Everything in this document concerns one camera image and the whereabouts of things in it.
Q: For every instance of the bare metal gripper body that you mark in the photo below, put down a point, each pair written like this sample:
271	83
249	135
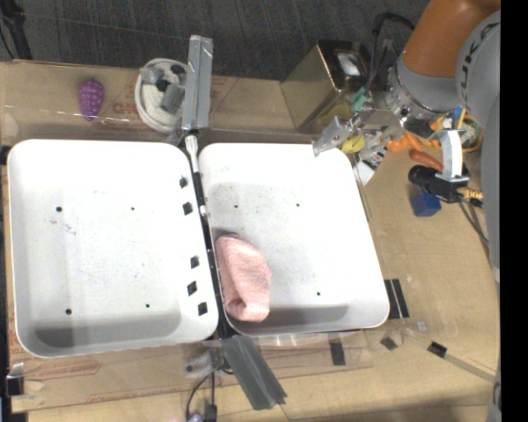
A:
385	119

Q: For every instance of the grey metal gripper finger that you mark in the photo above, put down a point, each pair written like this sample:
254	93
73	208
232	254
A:
331	138
367	150

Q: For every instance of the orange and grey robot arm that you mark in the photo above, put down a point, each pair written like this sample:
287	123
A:
440	24

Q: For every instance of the yellow banana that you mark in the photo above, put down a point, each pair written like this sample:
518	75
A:
351	144

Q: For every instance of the black and white carton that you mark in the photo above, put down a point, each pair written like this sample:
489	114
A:
369	172

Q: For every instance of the orange carrot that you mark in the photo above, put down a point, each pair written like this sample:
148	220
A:
400	142

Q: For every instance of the brown square box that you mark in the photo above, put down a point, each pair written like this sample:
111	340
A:
317	90

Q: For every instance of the blue and yellow packet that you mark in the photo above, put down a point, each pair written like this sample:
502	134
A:
454	119

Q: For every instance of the blue cube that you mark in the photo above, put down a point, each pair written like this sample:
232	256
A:
426	205

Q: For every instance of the yellow bowl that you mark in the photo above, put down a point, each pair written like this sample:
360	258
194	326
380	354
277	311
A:
471	136

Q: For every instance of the white plastic tray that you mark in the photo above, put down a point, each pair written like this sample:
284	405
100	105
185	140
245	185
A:
105	253
308	244

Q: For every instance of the pink folded cloth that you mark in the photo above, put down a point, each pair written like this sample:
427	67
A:
245	279

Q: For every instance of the white round bowl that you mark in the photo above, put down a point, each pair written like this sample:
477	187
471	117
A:
151	108

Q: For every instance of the purple grapes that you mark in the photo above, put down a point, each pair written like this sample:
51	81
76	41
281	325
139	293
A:
91	99

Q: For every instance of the brown cardboard board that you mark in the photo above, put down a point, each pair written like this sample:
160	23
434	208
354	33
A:
44	99

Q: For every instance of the black cylinder on white bracket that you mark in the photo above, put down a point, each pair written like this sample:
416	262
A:
449	156

